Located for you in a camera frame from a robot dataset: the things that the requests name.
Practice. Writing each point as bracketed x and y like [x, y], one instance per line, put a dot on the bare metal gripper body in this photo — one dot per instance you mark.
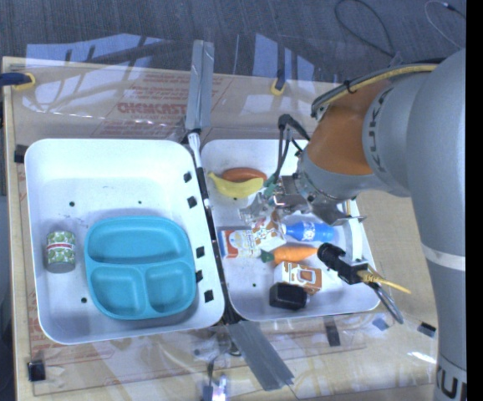
[291, 194]

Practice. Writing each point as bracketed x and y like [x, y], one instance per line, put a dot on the blue divided plate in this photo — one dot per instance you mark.
[141, 265]

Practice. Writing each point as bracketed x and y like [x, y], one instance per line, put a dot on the white plastic tray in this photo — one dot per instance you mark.
[112, 182]
[245, 295]

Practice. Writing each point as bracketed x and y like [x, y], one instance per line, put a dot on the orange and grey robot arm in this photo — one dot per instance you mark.
[413, 140]

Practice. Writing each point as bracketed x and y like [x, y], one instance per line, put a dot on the brown cardboard board red print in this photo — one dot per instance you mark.
[149, 98]

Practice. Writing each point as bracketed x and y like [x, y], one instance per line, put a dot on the white carton with orange edge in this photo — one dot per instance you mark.
[237, 245]

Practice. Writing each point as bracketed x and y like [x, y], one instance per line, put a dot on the orange carrot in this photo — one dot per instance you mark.
[293, 253]

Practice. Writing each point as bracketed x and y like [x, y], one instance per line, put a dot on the yellow banana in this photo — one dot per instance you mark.
[237, 188]

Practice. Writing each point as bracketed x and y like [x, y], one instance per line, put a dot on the blue plastic bottle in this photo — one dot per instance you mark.
[308, 231]

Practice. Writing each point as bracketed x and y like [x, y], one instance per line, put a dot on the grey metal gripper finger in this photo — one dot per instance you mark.
[263, 199]
[250, 215]

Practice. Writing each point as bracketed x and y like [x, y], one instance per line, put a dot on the white and orange packet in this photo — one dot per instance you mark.
[268, 234]

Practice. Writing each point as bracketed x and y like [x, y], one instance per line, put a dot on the green and white can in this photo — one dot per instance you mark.
[61, 251]

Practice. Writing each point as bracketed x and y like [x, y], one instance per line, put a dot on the white carton orange square print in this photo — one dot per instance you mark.
[300, 276]

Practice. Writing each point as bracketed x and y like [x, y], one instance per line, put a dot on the black block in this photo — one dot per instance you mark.
[287, 295]

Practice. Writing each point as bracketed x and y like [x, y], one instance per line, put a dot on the orange sausage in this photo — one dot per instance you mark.
[241, 174]

